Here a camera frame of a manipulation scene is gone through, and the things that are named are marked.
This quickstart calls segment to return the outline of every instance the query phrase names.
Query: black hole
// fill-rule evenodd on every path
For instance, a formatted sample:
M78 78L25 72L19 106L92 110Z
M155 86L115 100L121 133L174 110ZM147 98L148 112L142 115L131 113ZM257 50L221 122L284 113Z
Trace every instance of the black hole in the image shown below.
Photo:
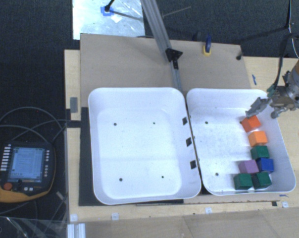
M190 146L191 145L191 137L189 137L189 138L187 138L186 139L186 144L187 144L187 146Z
M183 118L183 125L185 125L187 122L188 122L188 121L187 121L187 117L184 117L184 118Z
M191 167L191 169L196 168L197 167L196 161L190 161L190 167Z

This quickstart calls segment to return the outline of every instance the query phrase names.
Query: black clamp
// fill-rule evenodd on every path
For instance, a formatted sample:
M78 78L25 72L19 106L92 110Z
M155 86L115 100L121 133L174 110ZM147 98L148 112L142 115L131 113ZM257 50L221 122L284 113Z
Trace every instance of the black clamp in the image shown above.
M178 58L183 54L181 51L177 51L171 48L168 48L165 50L168 61L173 61L174 69L179 69L178 68Z

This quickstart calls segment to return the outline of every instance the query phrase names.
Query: colored block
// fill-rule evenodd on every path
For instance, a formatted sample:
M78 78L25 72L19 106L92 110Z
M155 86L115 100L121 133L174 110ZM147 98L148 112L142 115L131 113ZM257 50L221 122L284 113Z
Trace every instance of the colored block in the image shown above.
M251 147L256 145L264 145L267 143L267 137L265 131L253 131L249 135L249 144Z
M252 176L252 182L254 189L259 188L267 188L272 185L272 181L269 178L269 174L267 172L257 173Z
M233 180L235 189L249 189L253 186L250 174L238 174Z
M250 150L252 159L257 160L258 158L269 158L269 152L266 145L257 145Z
M259 172L255 160L242 161L241 163L239 163L239 170L241 174L255 174Z
M259 158L256 163L260 172L274 172L274 161L272 159Z
M258 120L257 116L252 116L250 118L244 118L241 122L245 132L250 132L258 127L260 127L260 121Z

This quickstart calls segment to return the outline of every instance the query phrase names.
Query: red-orange block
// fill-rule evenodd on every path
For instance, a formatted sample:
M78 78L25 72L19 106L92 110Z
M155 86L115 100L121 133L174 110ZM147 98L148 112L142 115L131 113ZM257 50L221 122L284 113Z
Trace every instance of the red-orange block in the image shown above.
M252 116L250 118L244 118L241 122L245 132L250 132L258 127L260 127L260 121L258 120L257 116Z
M256 145L265 145L267 144L267 137L265 131L253 131L249 135L249 144L251 147Z

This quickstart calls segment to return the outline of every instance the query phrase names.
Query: white tray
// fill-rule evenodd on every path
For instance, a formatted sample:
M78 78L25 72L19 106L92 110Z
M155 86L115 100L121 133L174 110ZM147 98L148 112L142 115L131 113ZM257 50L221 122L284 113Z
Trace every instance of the white tray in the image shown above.
M289 192L296 186L295 175L285 148L277 119L272 119L269 106L257 117L258 130L267 135L270 158L275 172L270 174L272 185L266 189L235 190L233 177L239 173L238 163L250 160L248 134L240 121L257 97L265 98L260 90L192 89L187 94L193 135L202 181L214 195L254 192Z
M99 88L89 95L93 186L108 205L190 198L201 189L183 95Z

